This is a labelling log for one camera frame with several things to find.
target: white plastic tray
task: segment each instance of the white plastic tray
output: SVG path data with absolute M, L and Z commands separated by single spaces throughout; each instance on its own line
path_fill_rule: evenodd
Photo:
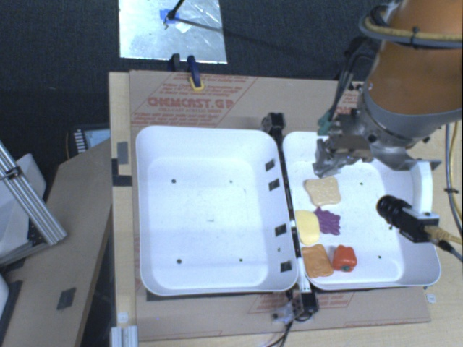
M 294 285 L 297 263 L 271 137 L 153 126 L 137 136 L 136 155 L 140 273 L 149 291 L 174 296 Z
M 284 139 L 284 153 L 295 210 L 315 211 L 304 189 L 304 181 L 317 179 L 313 173 L 316 141 L 314 132 L 292 132 Z M 378 200 L 386 194 L 403 199 L 417 210 L 430 210 L 432 179 L 429 164 L 413 171 L 392 171 L 382 163 L 357 162 L 343 167 L 335 177 L 341 202 L 323 206 L 341 216 L 340 235 L 320 234 L 332 260 L 335 248 L 354 248 L 358 265 L 351 273 L 335 271 L 328 277 L 310 279 L 325 290 L 425 286 L 441 274 L 436 249 L 431 243 L 414 244 L 404 238 L 376 212 Z

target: black strip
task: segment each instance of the black strip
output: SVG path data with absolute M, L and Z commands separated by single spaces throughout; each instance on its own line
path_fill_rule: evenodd
M 445 193 L 448 193 L 448 194 L 459 194 L 460 192 L 458 190 L 456 190 L 455 188 L 445 188 L 444 189 L 444 192 Z
M 291 261 L 282 262 L 280 264 L 280 272 L 284 273 L 285 271 L 292 270 Z
M 268 190 L 272 191 L 280 186 L 280 180 L 274 180 L 268 183 Z
M 65 309 L 67 307 L 72 306 L 72 302 L 74 301 L 74 294 L 77 289 L 70 288 L 66 291 L 61 292 L 61 296 L 59 296 L 58 306 L 56 309 Z
M 273 167 L 275 167 L 274 159 L 266 163 L 266 171 L 270 171 Z
M 8 285 L 8 298 L 5 304 L 5 308 L 3 310 L 3 314 L 1 315 L 0 319 L 0 346 L 3 344 L 5 335 L 7 334 L 8 325 L 10 320 L 12 319 L 14 306 L 16 306 L 17 299 L 20 295 L 21 286 L 22 281 L 20 280 Z
M 130 175 L 119 175 L 119 162 L 117 158 L 111 159 L 111 170 L 113 174 L 113 187 L 132 186 L 132 177 Z
M 294 252 L 296 257 L 301 257 L 301 246 L 299 245 L 299 236 L 297 235 L 297 229 L 295 227 L 291 228 L 292 242 L 294 243 Z
M 286 224 L 275 227 L 275 236 L 285 234 L 287 232 Z

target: wire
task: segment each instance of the wire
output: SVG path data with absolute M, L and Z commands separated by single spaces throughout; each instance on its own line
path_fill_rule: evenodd
M 360 20 L 359 29 L 368 37 L 406 45 L 430 48 L 461 48 L 463 46 L 463 35 L 444 35 L 440 33 L 424 33 L 419 30 L 381 27 L 375 25 L 369 16 Z
M 275 347 L 275 346 L 283 347 L 284 344 L 286 343 L 286 339 L 288 338 L 288 334 L 289 334 L 289 331 L 291 330 L 292 323 L 293 323 L 292 321 L 289 322 L 288 325 L 286 326 L 286 330 L 284 331 L 283 335 L 277 340 L 275 340 L 275 342 L 273 342 L 272 344 L 269 344 L 267 347 Z
M 347 60 L 344 62 L 344 66 L 342 67 L 341 74 L 339 76 L 338 85 L 336 87 L 336 94 L 334 96 L 334 102 L 333 102 L 333 105 L 328 110 L 329 112 L 328 120 L 329 121 L 333 119 L 334 114 L 336 112 L 336 107 L 338 106 L 339 101 L 341 100 L 341 97 L 344 94 L 344 91 L 346 90 L 349 83 L 352 82 L 352 79 L 354 77 L 352 70 L 357 64 L 357 61 L 359 59 L 367 59 L 367 60 L 372 61 L 375 58 L 374 56 L 369 56 L 367 54 L 358 53 L 358 51 L 361 48 L 363 48 L 364 46 L 371 46 L 371 44 L 372 44 L 371 41 L 365 38 L 357 37 L 351 41 L 349 49 L 345 53 Z
M 450 177 L 450 185 L 452 187 L 455 186 L 454 184 L 454 152 L 455 152 L 455 141 L 456 141 L 456 135 L 458 134 L 458 126 L 459 122 L 455 122 L 454 126 L 454 132 L 452 133 L 451 136 L 451 141 L 450 141 L 450 156 L 449 156 L 449 177 Z M 462 208 L 459 206 L 458 199 L 456 198 L 455 194 L 451 195 L 452 200 L 454 201 L 456 213 L 458 214 L 458 217 L 460 221 L 462 220 Z
M 443 251 L 446 251 L 448 253 L 452 253 L 456 258 L 458 258 L 460 261 L 463 262 L 463 257 L 460 255 L 460 253 L 458 253 L 456 251 L 455 248 L 452 247 L 452 245 L 450 245 L 450 243 L 448 243 L 447 241 L 445 240 L 440 240 L 438 243 L 437 243 L 437 246 L 439 248 L 441 248 Z
M 446 185 L 447 185 L 446 191 L 449 196 L 451 214 L 454 216 L 456 227 L 458 228 L 460 236 L 463 238 L 462 223 L 459 219 L 459 214 L 457 212 L 455 201 L 452 197 L 452 195 L 456 194 L 456 190 L 451 185 L 450 149 L 451 149 L 450 148 L 450 125 L 447 124 L 446 125 Z
M 458 244 L 463 244 L 462 238 L 453 236 L 448 231 L 445 231 L 436 225 L 426 225 L 423 230 L 429 234 L 431 240 L 435 239 L 439 241 L 453 241 Z
M 296 317 L 296 321 L 298 322 L 306 322 L 308 321 L 311 317 L 312 317 L 313 314 L 311 313 L 304 313 L 304 314 L 301 314 L 300 316 Z

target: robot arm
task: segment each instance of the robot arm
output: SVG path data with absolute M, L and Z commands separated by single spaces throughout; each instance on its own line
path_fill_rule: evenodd
M 361 21 L 381 47 L 357 109 L 337 116 L 329 138 L 318 140 L 319 177 L 359 159 L 411 169 L 416 162 L 407 149 L 462 118 L 462 22 L 463 0 L 403 0 Z

